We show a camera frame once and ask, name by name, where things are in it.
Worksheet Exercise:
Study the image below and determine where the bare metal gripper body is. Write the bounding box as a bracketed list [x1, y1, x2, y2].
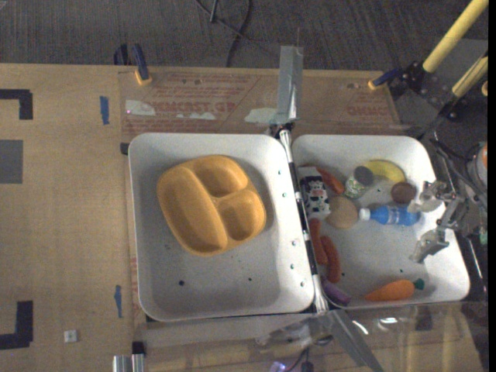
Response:
[437, 192, 486, 235]

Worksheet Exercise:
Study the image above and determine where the brown round biscuit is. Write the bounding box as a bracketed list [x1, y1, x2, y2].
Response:
[390, 181, 418, 205]

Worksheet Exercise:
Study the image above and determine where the blue plastic bottle white cap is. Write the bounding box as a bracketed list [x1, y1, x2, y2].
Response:
[358, 204, 422, 228]

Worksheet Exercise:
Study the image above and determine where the white plastic tray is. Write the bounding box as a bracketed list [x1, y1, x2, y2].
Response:
[127, 132, 316, 322]
[290, 133, 472, 311]

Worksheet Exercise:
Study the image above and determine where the yellow banana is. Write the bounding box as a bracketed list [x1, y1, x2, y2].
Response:
[363, 159, 408, 185]

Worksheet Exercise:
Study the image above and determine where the orange carrot green top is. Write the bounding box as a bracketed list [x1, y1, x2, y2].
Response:
[363, 277, 426, 303]

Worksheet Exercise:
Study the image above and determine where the small green can grey lid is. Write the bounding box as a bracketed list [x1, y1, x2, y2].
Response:
[343, 165, 376, 201]

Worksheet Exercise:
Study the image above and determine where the tan round bread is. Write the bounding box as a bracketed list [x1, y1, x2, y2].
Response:
[325, 195, 360, 230]

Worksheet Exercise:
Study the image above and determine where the purple toy vegetable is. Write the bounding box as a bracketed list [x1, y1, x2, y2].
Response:
[321, 278, 353, 306]

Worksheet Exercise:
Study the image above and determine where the white carton with cow print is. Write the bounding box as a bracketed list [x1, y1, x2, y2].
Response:
[299, 174, 332, 215]

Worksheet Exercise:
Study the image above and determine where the thin black and white rod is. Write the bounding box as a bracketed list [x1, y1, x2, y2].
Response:
[277, 129, 329, 315]

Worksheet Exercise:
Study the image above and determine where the brown cardboard board red print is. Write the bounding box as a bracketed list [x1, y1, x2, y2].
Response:
[118, 66, 488, 368]

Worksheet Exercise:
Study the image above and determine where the orange divided plate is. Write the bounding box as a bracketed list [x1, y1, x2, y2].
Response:
[156, 153, 267, 257]

